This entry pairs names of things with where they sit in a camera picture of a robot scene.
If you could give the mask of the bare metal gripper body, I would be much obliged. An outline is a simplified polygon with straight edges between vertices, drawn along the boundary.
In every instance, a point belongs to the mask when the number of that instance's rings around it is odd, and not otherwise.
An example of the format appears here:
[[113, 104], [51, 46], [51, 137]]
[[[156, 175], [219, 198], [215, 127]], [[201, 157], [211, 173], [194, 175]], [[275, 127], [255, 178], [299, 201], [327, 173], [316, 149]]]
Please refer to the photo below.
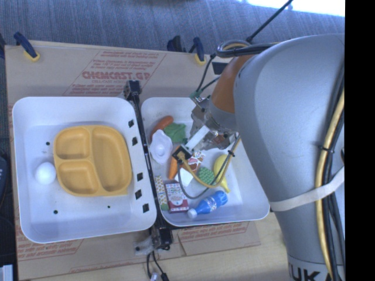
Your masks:
[[210, 98], [194, 98], [193, 125], [190, 130], [190, 150], [224, 150], [234, 142], [237, 132], [235, 114], [221, 110]]

